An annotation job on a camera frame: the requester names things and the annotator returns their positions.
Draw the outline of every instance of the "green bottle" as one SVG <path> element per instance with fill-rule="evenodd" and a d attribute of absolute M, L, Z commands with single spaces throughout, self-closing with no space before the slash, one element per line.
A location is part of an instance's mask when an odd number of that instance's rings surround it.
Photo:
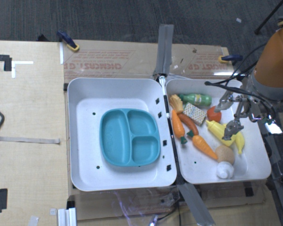
<path fill-rule="evenodd" d="M 204 105 L 204 106 L 210 106 L 212 103 L 212 97 L 208 95 L 202 95 L 202 94 L 179 94 L 179 98 L 183 101 L 184 104 L 191 103 L 192 105 Z"/>

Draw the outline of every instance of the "dark gray floor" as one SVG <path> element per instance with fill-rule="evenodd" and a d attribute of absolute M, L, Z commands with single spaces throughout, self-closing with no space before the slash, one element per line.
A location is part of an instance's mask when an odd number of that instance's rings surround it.
<path fill-rule="evenodd" d="M 283 5 L 254 34 L 280 1 L 0 0 L 0 40 L 36 41 L 43 34 L 58 41 L 56 32 L 63 30 L 78 40 L 157 43 L 159 25 L 174 24 L 173 43 L 220 45 L 246 56 L 278 28 Z M 257 61 L 262 49 L 244 66 Z"/>

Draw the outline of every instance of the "white cap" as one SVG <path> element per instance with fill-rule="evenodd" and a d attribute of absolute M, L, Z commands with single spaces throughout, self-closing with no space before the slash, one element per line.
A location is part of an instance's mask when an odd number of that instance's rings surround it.
<path fill-rule="evenodd" d="M 229 179 L 234 174 L 234 167 L 227 161 L 221 161 L 217 165 L 217 176 L 222 179 Z"/>

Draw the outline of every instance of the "blue clamp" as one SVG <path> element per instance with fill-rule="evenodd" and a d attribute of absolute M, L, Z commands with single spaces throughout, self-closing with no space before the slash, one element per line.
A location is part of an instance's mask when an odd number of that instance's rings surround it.
<path fill-rule="evenodd" d="M 222 64 L 227 64 L 228 61 L 241 61 L 243 60 L 242 55 L 228 55 L 228 56 L 219 56 L 218 61 Z"/>
<path fill-rule="evenodd" d="M 57 35 L 67 43 L 67 47 L 69 47 L 72 51 L 77 52 L 79 50 L 80 46 L 76 44 L 67 33 L 58 30 Z"/>

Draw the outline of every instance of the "table surface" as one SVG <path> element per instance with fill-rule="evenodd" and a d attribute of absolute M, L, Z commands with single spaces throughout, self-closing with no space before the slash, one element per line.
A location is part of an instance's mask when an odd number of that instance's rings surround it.
<path fill-rule="evenodd" d="M 57 225 L 50 209 L 66 207 L 69 196 L 67 126 L 64 67 L 60 43 L 0 41 L 0 54 L 16 65 L 16 77 L 3 71 L 0 62 L 0 111 L 5 121 L 0 136 L 60 139 L 60 144 L 0 141 L 0 189 L 8 189 L 7 209 L 0 213 L 0 226 L 27 225 L 31 216 L 39 226 Z M 262 203 L 210 208 L 216 225 L 281 225 L 271 192 L 263 187 Z M 182 225 L 196 225 L 186 206 L 181 207 Z M 102 218 L 79 221 L 81 226 L 147 225 L 150 216 Z M 163 225 L 179 225 L 178 213 Z"/>

